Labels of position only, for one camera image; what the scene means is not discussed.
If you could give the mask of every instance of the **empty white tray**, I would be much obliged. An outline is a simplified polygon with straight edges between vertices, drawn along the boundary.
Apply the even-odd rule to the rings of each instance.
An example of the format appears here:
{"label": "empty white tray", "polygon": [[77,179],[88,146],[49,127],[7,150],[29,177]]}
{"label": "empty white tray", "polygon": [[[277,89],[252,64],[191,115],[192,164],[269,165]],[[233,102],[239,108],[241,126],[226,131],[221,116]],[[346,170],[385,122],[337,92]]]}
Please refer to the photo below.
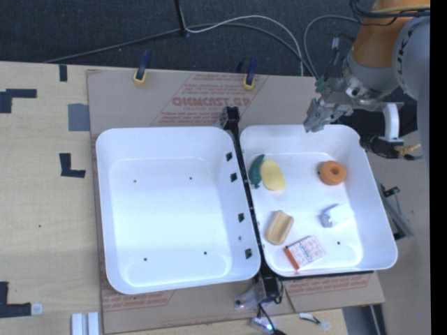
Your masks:
{"label": "empty white tray", "polygon": [[241,281],[261,265],[233,141],[216,127],[120,128],[96,142],[105,268],[137,294]]}
{"label": "empty white tray", "polygon": [[[285,277],[316,276],[386,269],[394,265],[397,248],[359,135],[347,126],[325,126],[306,133],[301,125],[250,126],[242,131],[244,163],[265,154],[279,164],[287,186],[269,191],[251,185],[263,252],[269,267]],[[325,185],[318,176],[321,163],[335,160],[347,170],[345,181]],[[336,204],[349,203],[355,218],[335,228],[321,225],[319,215]],[[283,245],[264,234],[274,213],[282,210],[295,222]],[[284,246],[315,235],[325,249],[323,258],[299,269],[292,267]]]}

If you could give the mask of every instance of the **cardboard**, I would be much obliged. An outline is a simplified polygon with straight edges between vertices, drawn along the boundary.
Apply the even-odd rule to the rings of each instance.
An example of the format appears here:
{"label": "cardboard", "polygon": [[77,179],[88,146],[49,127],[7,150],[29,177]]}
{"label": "cardboard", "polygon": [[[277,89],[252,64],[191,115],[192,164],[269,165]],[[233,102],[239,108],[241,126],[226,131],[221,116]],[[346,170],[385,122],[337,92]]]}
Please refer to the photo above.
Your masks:
{"label": "cardboard", "polygon": [[[136,296],[112,289],[104,267],[96,138],[109,128],[212,125],[225,106],[239,107],[241,131],[254,124],[301,124],[316,96],[314,79],[257,75],[254,89],[246,91],[244,76],[238,74],[149,70],[145,83],[136,84],[133,73],[130,69],[87,72],[104,333],[251,318],[257,309],[233,307],[233,297],[248,290],[251,281]],[[269,305],[269,314],[384,302],[375,273],[306,278],[284,286],[283,301]]]}

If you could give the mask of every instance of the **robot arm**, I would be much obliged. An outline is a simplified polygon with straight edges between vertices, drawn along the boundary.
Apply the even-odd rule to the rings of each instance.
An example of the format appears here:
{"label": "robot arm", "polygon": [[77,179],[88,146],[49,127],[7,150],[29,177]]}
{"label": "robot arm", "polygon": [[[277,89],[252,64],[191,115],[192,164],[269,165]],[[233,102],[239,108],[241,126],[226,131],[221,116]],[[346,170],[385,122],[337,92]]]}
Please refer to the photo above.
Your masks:
{"label": "robot arm", "polygon": [[[355,109],[382,111],[386,131],[375,139],[377,149],[380,143],[390,148],[402,146],[397,112],[402,104],[383,101],[401,87],[418,100],[418,128],[428,162],[430,0],[376,0],[363,15],[366,18],[344,61],[342,76],[323,76],[317,81],[316,92],[321,97],[309,106],[304,127],[307,132],[319,131]],[[371,146],[370,141],[363,142]],[[396,151],[386,157],[398,155]]]}

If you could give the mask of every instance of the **blue clip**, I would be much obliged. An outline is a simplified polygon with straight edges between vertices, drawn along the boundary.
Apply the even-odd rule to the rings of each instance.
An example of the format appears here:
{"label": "blue clip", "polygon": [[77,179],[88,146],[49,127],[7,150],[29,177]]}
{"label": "blue clip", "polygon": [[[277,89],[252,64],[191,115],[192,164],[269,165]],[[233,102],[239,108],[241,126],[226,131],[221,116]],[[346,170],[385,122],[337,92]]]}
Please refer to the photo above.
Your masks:
{"label": "blue clip", "polygon": [[146,79],[146,68],[149,64],[149,59],[151,57],[151,52],[149,50],[145,50],[145,53],[142,54],[140,67],[133,74],[133,81],[138,84],[142,84]]}
{"label": "blue clip", "polygon": [[[240,62],[237,65],[236,72],[241,73],[242,65],[244,64],[244,61]],[[254,88],[254,73],[256,70],[256,66],[258,65],[258,62],[255,57],[250,58],[250,64],[247,71],[247,74],[244,77],[244,89],[247,91],[251,91]]]}

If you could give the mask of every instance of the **small box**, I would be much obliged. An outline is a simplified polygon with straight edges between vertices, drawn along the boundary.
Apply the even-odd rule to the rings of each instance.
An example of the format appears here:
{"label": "small box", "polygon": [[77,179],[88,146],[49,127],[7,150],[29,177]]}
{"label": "small box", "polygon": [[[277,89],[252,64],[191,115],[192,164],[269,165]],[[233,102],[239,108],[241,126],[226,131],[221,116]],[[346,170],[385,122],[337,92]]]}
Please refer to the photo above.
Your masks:
{"label": "small box", "polygon": [[296,270],[326,254],[318,239],[313,235],[286,246],[284,251]]}

